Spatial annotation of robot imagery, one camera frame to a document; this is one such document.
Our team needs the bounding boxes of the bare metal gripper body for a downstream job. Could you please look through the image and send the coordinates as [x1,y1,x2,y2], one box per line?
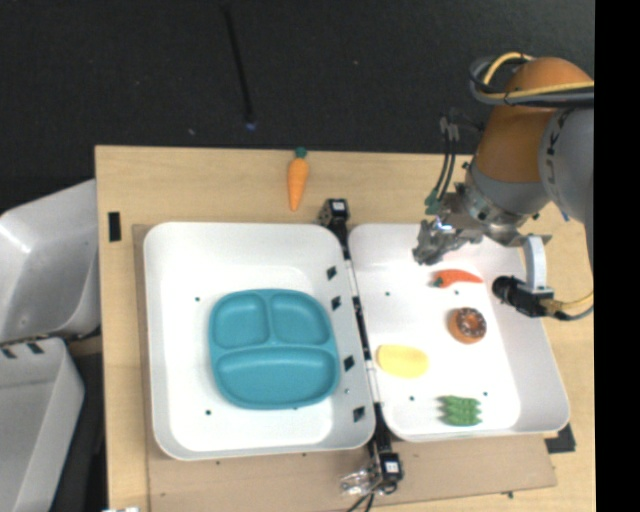
[423,182,533,247]

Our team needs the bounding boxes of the red chili pepper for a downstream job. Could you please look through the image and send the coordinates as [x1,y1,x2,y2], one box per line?
[431,268,485,290]

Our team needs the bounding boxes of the white plastic tray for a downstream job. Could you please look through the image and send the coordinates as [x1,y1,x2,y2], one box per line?
[346,222,572,444]
[142,220,378,462]

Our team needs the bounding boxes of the brown doughnut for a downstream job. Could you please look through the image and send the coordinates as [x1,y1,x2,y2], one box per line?
[446,306,488,346]

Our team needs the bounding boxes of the thin black and white rod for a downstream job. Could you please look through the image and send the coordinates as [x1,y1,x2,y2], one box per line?
[333,219,397,454]

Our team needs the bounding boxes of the yellow potato chip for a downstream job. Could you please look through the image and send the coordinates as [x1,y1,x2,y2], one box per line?
[375,343,431,380]

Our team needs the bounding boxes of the orange carrot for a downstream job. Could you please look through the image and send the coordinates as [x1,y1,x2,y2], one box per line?
[286,146,310,213]

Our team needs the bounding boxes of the green pea pods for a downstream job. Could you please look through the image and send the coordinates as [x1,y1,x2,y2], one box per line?
[436,394,485,428]

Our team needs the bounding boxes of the blue divided plate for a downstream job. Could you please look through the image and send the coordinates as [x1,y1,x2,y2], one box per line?
[207,288,343,412]

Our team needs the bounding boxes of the black cylinder on white bracket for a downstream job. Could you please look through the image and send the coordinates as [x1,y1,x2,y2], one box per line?
[491,234,556,319]

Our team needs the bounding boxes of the black block with thin wires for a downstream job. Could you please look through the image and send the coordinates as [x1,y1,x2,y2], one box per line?
[316,197,352,227]
[370,448,405,490]

